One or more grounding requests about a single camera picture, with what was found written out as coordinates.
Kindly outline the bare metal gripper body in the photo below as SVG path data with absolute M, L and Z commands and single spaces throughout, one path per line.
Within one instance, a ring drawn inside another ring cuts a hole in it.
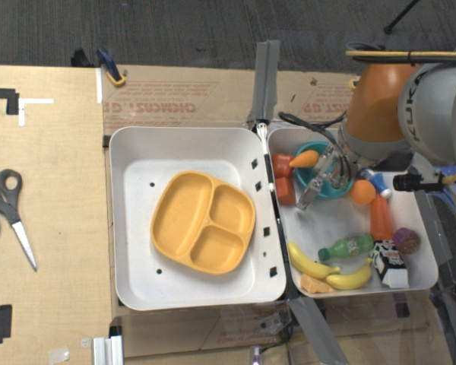
M 350 158 L 338 146 L 322 142 L 319 159 L 312 168 L 314 176 L 322 178 L 329 185 L 352 185 L 356 170 Z

